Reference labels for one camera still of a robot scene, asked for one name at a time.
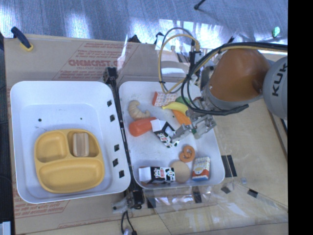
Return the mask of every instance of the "cow print carton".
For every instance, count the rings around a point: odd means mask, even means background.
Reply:
[[[146,184],[169,184],[175,181],[174,168],[171,167],[139,168],[139,180]]]
[[[177,146],[179,140],[172,143],[171,137],[175,135],[175,130],[166,121],[155,119],[150,121],[152,125],[152,131],[160,138],[161,142],[167,147],[171,148]]]

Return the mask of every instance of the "white tray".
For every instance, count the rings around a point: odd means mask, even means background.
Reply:
[[[118,193],[128,188],[131,176],[112,91],[107,85],[23,81],[12,87],[10,97],[17,190],[23,200],[37,204]],[[50,193],[41,187],[36,175],[34,143],[44,132],[69,128],[85,129],[96,136],[105,163],[104,180],[81,192]]]
[[[173,83],[166,83],[167,88],[171,88]],[[191,90],[191,96],[199,96],[199,89]],[[179,123],[174,118],[172,110],[163,110],[161,107],[152,105],[155,92],[161,91],[158,82],[125,82],[120,86],[119,95],[123,113],[123,120],[126,130],[126,139],[130,150],[131,163],[134,170],[136,182],[146,189],[172,188],[172,187],[191,187],[200,185],[219,184],[225,177],[225,169],[222,162],[220,150],[216,141],[214,129],[205,133],[200,139],[196,140],[192,134],[179,141],[177,147],[167,148],[158,137],[149,131],[139,137],[134,137],[129,132],[129,125],[133,121],[128,113],[128,105],[132,100],[138,100],[141,111],[148,110],[152,117],[167,121],[175,130],[179,128]],[[205,181],[193,181],[191,178],[184,184],[171,183],[170,185],[146,185],[139,180],[138,169],[142,166],[164,166],[169,167],[173,161],[179,160],[179,153],[185,145],[191,145],[196,151],[196,157],[209,156],[211,158],[210,177]]]

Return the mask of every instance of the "toy banana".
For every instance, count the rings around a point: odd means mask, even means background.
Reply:
[[[162,106],[162,109],[176,110],[186,115],[186,111],[188,110],[188,107],[187,105],[179,103],[179,102],[171,102],[168,105]]]

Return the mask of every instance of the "yellow plate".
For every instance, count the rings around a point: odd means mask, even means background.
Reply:
[[[73,155],[73,135],[87,133],[89,155]],[[105,174],[96,137],[83,129],[64,129],[41,134],[35,142],[35,166],[41,186],[53,193],[71,193],[99,185]]]

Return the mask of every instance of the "yellow cable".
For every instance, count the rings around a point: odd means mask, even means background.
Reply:
[[[215,52],[211,53],[205,60],[203,60],[200,64],[198,64],[198,68],[194,71],[196,73],[201,67],[203,67],[214,55],[218,54],[219,52],[226,51],[229,49],[256,49],[256,50],[267,50],[267,51],[279,51],[279,52],[288,52],[287,50],[277,50],[275,48],[269,48],[269,47],[255,47],[255,46],[228,46],[228,47],[222,47],[217,49]]]
[[[158,56],[158,78],[159,78],[159,81],[160,81],[160,84],[161,84],[161,88],[162,88],[162,91],[165,93],[165,94],[168,94],[170,93],[174,88],[176,88],[179,84],[181,84],[184,79],[182,79],[181,81],[179,81],[177,84],[175,84],[171,89],[169,89],[167,92],[165,91],[164,89],[164,85],[162,83],[162,76],[161,76],[161,55],[162,55],[162,52],[163,52],[163,49],[164,47],[166,46],[166,44],[172,40],[173,38],[175,37],[188,37],[192,40],[195,41],[195,50],[196,51],[199,51],[200,50],[200,44],[199,44],[199,41],[197,39],[195,39],[194,37],[190,36],[190,35],[187,35],[187,34],[177,34],[177,35],[174,35],[172,37],[170,37],[169,39],[167,39],[164,44],[161,46],[161,49],[160,49],[160,53],[159,53],[159,56]]]

